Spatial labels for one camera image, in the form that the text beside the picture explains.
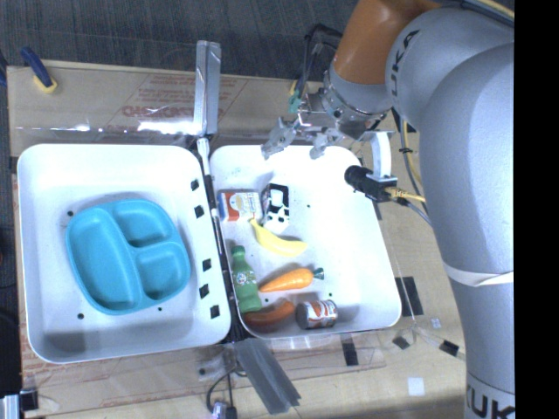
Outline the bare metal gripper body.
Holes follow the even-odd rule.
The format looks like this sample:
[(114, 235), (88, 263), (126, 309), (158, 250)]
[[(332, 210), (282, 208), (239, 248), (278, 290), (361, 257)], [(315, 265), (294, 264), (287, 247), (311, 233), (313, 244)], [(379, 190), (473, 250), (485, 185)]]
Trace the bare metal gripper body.
[(357, 141), (385, 118), (386, 112), (369, 113), (355, 108), (329, 88), (307, 93), (298, 107), (299, 122), (308, 132), (341, 135)]

